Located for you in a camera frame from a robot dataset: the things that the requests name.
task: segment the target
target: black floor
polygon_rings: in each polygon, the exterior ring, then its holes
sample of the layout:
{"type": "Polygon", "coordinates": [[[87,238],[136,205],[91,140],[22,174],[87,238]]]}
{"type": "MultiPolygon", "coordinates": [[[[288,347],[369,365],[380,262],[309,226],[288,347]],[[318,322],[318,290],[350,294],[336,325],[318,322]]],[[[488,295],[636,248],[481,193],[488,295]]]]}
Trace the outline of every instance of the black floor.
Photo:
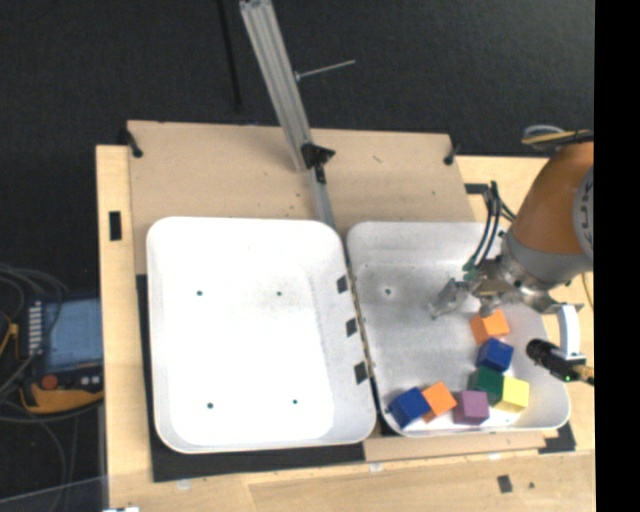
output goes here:
{"type": "MultiPolygon", "coordinates": [[[[275,0],[313,127],[445,132],[526,155],[532,124],[593,129],[595,0],[275,0]]],[[[94,149],[128,119],[275,125],[240,17],[214,0],[0,0],[0,262],[97,288],[94,149]]],[[[3,288],[0,287],[0,308],[3,288]]],[[[51,425],[99,475],[95,413],[51,425]]],[[[59,481],[50,435],[0,422],[0,499],[59,481]]]]}

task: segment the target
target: purple cube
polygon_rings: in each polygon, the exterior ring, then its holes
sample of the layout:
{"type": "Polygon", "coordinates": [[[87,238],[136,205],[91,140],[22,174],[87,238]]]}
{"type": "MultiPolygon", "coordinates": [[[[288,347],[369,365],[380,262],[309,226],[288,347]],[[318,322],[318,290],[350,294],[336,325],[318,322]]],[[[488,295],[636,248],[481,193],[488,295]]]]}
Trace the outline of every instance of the purple cube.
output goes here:
{"type": "Polygon", "coordinates": [[[411,388],[405,391],[389,404],[389,412],[398,422],[400,428],[406,427],[430,410],[431,406],[418,388],[411,388]]]}
{"type": "Polygon", "coordinates": [[[458,393],[458,405],[453,409],[453,422],[459,425],[480,425],[489,417],[489,400],[485,391],[467,389],[458,393]]]}
{"type": "Polygon", "coordinates": [[[486,366],[500,373],[511,365],[511,357],[513,356],[513,347],[506,343],[489,338],[478,350],[476,357],[476,366],[486,366]]]}

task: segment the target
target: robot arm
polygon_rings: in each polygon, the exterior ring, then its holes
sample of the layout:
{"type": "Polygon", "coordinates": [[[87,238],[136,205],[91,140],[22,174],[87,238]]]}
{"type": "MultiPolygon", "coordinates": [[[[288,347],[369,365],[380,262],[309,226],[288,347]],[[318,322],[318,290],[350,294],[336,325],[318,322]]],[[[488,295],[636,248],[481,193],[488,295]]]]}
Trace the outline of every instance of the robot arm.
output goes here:
{"type": "Polygon", "coordinates": [[[525,303],[540,314],[556,314],[561,346],[532,340],[528,355],[558,378],[593,384],[593,371],[584,366],[585,358],[579,352],[579,331],[573,327],[577,326],[577,311],[582,305],[562,304],[549,294],[593,270],[593,133],[560,132],[524,142],[555,150],[517,215],[509,212],[511,225],[502,237],[499,255],[488,259],[504,208],[497,186],[492,184],[485,197],[489,216],[480,245],[462,269],[464,279],[450,279],[430,305],[431,316],[435,319],[457,309],[469,294],[479,299],[480,315],[484,317],[500,304],[515,302],[525,303]]]}

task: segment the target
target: toy block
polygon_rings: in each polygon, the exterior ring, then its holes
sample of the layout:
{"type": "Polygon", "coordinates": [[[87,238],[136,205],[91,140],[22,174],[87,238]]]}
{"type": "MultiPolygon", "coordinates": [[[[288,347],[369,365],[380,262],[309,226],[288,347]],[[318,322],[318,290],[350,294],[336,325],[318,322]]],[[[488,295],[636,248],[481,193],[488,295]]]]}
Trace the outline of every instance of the toy block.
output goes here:
{"type": "Polygon", "coordinates": [[[504,313],[501,309],[496,309],[495,312],[486,318],[482,318],[480,313],[474,316],[469,322],[473,337],[476,339],[478,345],[484,343],[489,338],[500,338],[506,336],[511,332],[507,319],[504,317],[504,313]]]}
{"type": "Polygon", "coordinates": [[[502,399],[495,408],[507,412],[520,412],[529,405],[529,383],[515,377],[504,377],[502,399]]]}
{"type": "Polygon", "coordinates": [[[466,389],[456,395],[453,422],[459,425],[480,425],[489,418],[489,400],[485,391],[466,389]]]}
{"type": "Polygon", "coordinates": [[[487,400],[493,406],[502,399],[502,385],[504,375],[486,366],[479,366],[469,375],[467,389],[484,391],[487,393],[487,400]]]}
{"type": "Polygon", "coordinates": [[[476,366],[487,366],[492,370],[504,373],[511,365],[513,347],[496,338],[489,338],[478,350],[476,366]]]}
{"type": "Polygon", "coordinates": [[[389,404],[389,412],[398,422],[400,428],[405,428],[412,421],[428,413],[430,409],[431,406],[418,388],[405,391],[389,404]]]}
{"type": "Polygon", "coordinates": [[[456,399],[449,391],[449,388],[447,388],[446,384],[442,381],[438,381],[423,390],[422,396],[424,396],[431,408],[430,411],[422,415],[422,419],[425,421],[431,421],[436,416],[440,416],[441,414],[450,411],[457,404],[456,399]]]}

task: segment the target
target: white tray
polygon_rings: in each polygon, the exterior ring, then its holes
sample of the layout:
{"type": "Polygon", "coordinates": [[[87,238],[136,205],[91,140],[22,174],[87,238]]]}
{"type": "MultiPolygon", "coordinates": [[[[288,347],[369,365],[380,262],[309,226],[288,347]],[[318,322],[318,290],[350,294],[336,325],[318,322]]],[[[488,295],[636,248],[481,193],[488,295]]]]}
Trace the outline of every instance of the white tray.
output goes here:
{"type": "Polygon", "coordinates": [[[475,369],[478,346],[469,320],[479,301],[469,297],[454,313],[432,320],[428,305],[451,277],[462,278],[462,266],[475,250],[483,224],[365,222],[347,237],[355,289],[364,321],[375,385],[383,416],[405,436],[460,433],[465,430],[553,429],[569,418],[565,384],[535,366],[526,355],[532,338],[545,338],[539,314],[523,304],[502,307],[514,346],[506,375],[530,384],[529,406],[519,414],[491,409],[480,427],[454,424],[452,413],[401,429],[386,410],[401,392],[442,380],[452,392],[466,388],[475,369]]]}
{"type": "Polygon", "coordinates": [[[370,434],[376,410],[355,370],[364,348],[335,231],[171,217],[151,227],[147,256],[154,416],[169,447],[261,450],[370,434]]]}

